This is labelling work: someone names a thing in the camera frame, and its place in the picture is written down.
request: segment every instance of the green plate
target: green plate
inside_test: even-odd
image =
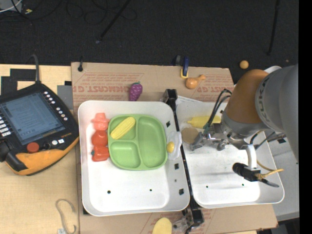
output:
[[[110,133],[127,117],[136,119],[135,126],[120,139]],[[164,165],[168,158],[167,138],[161,122],[149,115],[119,115],[108,125],[108,149],[112,162],[126,170],[151,170]]]

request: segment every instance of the cardboard box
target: cardboard box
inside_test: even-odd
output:
[[[181,78],[181,67],[150,66],[134,64],[83,63],[73,62],[72,85],[74,115],[78,107],[87,100],[128,100],[132,83],[140,81],[143,93],[139,101],[160,101],[166,89],[176,89],[179,96],[200,101],[214,102],[219,93],[234,85],[229,69],[189,67],[189,77],[206,76],[195,89],[185,86]],[[183,217],[182,212],[128,214],[95,217],[83,213],[81,201],[80,153],[77,152],[79,221],[82,234],[151,234],[158,219],[167,217],[175,222]],[[192,233],[219,234],[263,230],[277,227],[271,204],[239,206],[219,209],[202,209],[205,222]]]

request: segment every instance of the toy strawberry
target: toy strawberry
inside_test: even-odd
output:
[[[140,84],[140,82],[133,83],[129,91],[129,101],[137,101],[142,92],[143,86]]]

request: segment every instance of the yellow corn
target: yellow corn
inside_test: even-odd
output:
[[[113,139],[120,139],[127,132],[129,132],[136,123],[136,119],[132,116],[125,118],[118,126],[111,132],[111,137]]]

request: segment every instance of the black fabric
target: black fabric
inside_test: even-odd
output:
[[[235,83],[250,69],[298,63],[299,0],[280,0],[270,55],[276,0],[131,0],[98,42],[126,1],[23,0],[22,15],[0,13],[0,63],[24,64],[36,54],[40,65],[81,56],[171,65],[180,55],[190,66],[229,68]]]

